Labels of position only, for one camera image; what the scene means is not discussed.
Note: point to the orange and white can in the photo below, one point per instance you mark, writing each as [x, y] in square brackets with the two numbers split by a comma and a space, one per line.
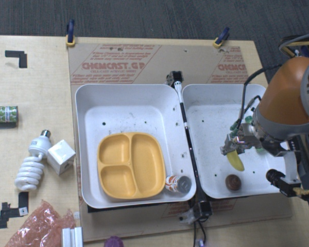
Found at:
[177, 184]

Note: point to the pink bubble wrap bag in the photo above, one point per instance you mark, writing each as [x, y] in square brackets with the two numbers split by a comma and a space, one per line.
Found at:
[38, 228]

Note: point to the brown cardboard board red print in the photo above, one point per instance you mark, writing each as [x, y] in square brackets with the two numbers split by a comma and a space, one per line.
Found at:
[123, 63]

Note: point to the white spiral light bulb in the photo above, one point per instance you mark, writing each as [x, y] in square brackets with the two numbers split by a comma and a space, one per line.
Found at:
[31, 168]

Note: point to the purple round object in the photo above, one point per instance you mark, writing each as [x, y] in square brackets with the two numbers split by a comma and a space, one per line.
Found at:
[113, 242]

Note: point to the green and white can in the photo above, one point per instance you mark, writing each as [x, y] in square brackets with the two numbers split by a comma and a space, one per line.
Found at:
[5, 114]

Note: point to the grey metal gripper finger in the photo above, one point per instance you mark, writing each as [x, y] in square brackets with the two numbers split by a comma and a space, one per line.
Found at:
[240, 144]
[226, 147]

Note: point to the black cylinder on white bracket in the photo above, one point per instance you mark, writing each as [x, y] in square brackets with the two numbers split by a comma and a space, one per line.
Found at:
[282, 180]

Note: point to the white cube box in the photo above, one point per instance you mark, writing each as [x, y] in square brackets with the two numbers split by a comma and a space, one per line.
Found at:
[60, 157]

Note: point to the brown doughnut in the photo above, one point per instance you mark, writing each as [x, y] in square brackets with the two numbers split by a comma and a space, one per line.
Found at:
[233, 182]

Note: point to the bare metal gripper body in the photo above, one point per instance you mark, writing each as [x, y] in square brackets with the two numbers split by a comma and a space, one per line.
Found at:
[252, 135]

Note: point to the yellow divided plate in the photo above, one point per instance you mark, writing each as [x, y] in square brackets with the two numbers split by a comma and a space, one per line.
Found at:
[144, 161]

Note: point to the yellow banana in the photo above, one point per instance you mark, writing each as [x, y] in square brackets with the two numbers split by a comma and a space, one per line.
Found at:
[236, 161]

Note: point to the white plastic tray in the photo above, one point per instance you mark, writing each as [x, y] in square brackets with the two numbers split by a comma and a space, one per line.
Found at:
[134, 117]
[211, 132]

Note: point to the thin black and white rod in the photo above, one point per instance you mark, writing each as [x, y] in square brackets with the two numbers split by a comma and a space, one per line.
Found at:
[189, 143]

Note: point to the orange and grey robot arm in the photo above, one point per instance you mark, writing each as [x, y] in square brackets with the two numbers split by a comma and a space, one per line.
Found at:
[283, 94]

